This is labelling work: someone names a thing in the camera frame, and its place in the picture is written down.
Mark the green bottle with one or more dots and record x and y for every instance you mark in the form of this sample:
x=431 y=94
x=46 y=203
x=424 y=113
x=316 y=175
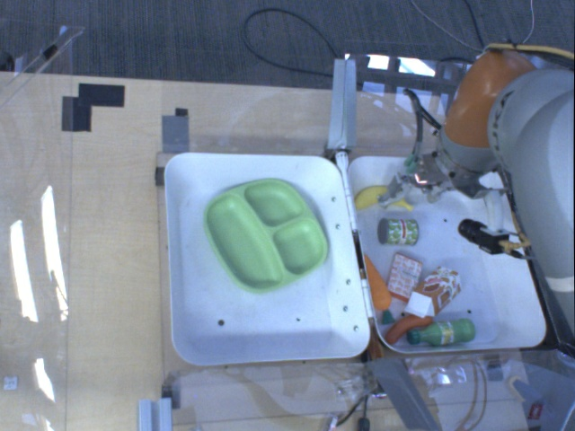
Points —
x=444 y=332

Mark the green and white can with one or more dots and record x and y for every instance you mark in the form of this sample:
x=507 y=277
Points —
x=399 y=231

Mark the orange and white packet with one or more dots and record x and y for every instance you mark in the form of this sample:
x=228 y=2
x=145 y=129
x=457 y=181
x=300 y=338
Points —
x=404 y=276

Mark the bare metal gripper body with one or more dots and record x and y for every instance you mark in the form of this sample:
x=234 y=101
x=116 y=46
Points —
x=438 y=171

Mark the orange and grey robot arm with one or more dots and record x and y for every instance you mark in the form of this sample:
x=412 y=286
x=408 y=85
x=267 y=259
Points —
x=534 y=142

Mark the orange carrot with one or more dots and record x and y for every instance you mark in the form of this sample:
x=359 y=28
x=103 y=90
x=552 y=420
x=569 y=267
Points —
x=378 y=290

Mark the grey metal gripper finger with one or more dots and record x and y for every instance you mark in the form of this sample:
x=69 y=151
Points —
x=394 y=192
x=436 y=192

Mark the red sausage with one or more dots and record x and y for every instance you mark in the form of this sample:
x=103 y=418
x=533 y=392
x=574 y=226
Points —
x=400 y=328

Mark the yellow banana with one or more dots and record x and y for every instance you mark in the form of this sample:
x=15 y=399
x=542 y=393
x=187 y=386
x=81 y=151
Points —
x=367 y=196

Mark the green divided plate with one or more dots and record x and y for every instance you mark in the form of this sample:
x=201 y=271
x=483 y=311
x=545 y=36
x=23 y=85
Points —
x=265 y=236

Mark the white plastic tray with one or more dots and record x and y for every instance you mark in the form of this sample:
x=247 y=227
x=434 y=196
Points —
x=269 y=326
x=503 y=294

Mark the orange and white carton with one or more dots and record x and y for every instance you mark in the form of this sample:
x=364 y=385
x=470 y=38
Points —
x=442 y=287

